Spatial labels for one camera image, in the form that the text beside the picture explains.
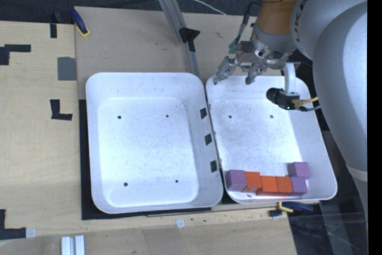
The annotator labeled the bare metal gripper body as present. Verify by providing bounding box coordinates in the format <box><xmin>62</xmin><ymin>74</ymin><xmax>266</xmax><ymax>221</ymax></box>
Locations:
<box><xmin>233</xmin><ymin>40</ymin><xmax>295</xmax><ymax>70</ymax></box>

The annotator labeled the white plastic tray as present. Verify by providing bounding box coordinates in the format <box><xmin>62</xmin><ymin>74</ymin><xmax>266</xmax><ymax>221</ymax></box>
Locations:
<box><xmin>205</xmin><ymin>74</ymin><xmax>338</xmax><ymax>205</ymax></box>
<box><xmin>85</xmin><ymin>71</ymin><xmax>224</xmax><ymax>214</ymax></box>

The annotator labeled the pale wood board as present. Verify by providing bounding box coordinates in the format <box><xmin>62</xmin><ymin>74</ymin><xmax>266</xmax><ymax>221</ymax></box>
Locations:
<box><xmin>73</xmin><ymin>5</ymin><xmax>321</xmax><ymax>232</ymax></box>

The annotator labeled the orange cube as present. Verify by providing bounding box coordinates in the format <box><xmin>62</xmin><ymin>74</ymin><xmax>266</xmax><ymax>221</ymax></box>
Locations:
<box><xmin>242</xmin><ymin>171</ymin><xmax>263</xmax><ymax>195</ymax></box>
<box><xmin>260</xmin><ymin>175</ymin><xmax>279</xmax><ymax>193</ymax></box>
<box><xmin>276</xmin><ymin>176</ymin><xmax>294</xmax><ymax>195</ymax></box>

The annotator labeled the purple cube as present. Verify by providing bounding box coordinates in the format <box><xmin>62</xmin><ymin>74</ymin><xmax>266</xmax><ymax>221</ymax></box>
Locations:
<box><xmin>286</xmin><ymin>161</ymin><xmax>311</xmax><ymax>179</ymax></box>
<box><xmin>291</xmin><ymin>176</ymin><xmax>309</xmax><ymax>195</ymax></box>
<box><xmin>224</xmin><ymin>169</ymin><xmax>248</xmax><ymax>193</ymax></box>

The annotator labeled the black cylinder on white bracket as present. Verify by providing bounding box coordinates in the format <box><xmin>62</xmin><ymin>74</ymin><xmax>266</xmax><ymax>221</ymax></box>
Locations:
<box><xmin>266</xmin><ymin>62</ymin><xmax>301</xmax><ymax>112</ymax></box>

